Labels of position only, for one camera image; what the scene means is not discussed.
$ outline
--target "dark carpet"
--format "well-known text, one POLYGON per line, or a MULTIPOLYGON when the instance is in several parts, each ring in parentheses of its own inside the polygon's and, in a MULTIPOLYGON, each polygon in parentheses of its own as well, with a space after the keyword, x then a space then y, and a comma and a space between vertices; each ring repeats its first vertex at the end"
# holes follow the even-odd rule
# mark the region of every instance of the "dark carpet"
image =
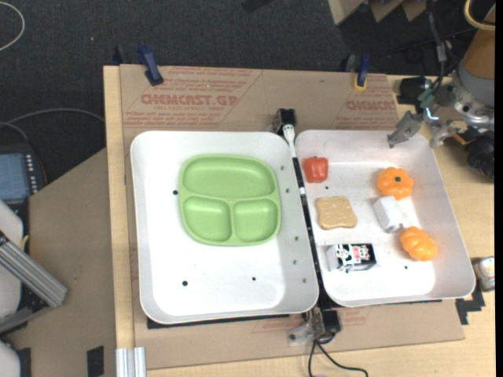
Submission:
MULTIPOLYGON (((336 26, 327 0, 0 1, 16 6, 26 21, 22 37, 0 51, 0 122, 49 108, 103 116, 102 68, 117 45, 131 63, 138 62, 137 47, 148 43, 159 64, 338 71, 350 54, 367 53, 372 72, 439 70, 427 18, 409 22, 401 7, 376 23, 364 4, 336 26)), ((464 1, 436 3, 444 35, 470 28, 464 1)), ((0 46, 19 30, 16 13, 0 5, 0 46)), ((462 57, 473 35, 451 36, 453 52, 462 57)), ((105 146, 103 123, 78 113, 15 124, 39 152, 49 182, 105 146)), ((11 127, 0 128, 0 145, 22 140, 11 127)))

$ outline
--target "slice of bread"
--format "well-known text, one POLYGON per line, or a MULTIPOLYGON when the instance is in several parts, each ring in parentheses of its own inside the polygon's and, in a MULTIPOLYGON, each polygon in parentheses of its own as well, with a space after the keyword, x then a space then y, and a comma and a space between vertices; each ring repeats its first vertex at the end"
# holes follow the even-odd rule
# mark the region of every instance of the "slice of bread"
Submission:
POLYGON ((324 230, 354 228, 358 219, 347 197, 338 196, 316 200, 318 224, 324 230))

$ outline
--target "blue clamp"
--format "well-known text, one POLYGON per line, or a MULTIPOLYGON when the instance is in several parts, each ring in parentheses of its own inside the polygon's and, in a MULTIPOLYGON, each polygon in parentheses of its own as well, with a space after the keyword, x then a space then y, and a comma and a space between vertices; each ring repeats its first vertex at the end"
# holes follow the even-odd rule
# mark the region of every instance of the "blue clamp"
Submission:
POLYGON ((145 75, 152 86, 162 84, 163 76, 159 73, 154 52, 149 45, 140 45, 138 47, 138 57, 140 63, 147 67, 145 75))
POLYGON ((369 73, 369 55, 367 53, 362 54, 360 59, 360 65, 358 67, 358 73, 354 79, 354 88, 361 92, 367 87, 367 74, 369 73))

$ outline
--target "green divided plate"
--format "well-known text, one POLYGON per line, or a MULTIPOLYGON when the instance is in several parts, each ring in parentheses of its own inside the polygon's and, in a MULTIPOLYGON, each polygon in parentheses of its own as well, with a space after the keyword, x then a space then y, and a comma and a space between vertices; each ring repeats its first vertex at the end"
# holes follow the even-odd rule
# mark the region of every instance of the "green divided plate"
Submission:
POLYGON ((185 230, 201 243, 261 244, 280 228, 277 180, 259 159, 195 156, 182 167, 178 195, 185 230))

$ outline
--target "orange pumpkin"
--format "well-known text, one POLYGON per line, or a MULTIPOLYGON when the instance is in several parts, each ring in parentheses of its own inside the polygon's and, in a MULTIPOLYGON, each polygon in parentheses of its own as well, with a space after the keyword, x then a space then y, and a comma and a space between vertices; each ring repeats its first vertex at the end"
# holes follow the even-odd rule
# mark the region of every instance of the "orange pumpkin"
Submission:
POLYGON ((400 236, 400 242, 410 257, 416 260, 429 261, 439 253, 435 241, 416 226, 407 228, 400 236))
POLYGON ((398 200, 412 194, 414 180, 403 169, 388 167, 377 176, 376 186, 383 196, 398 200))

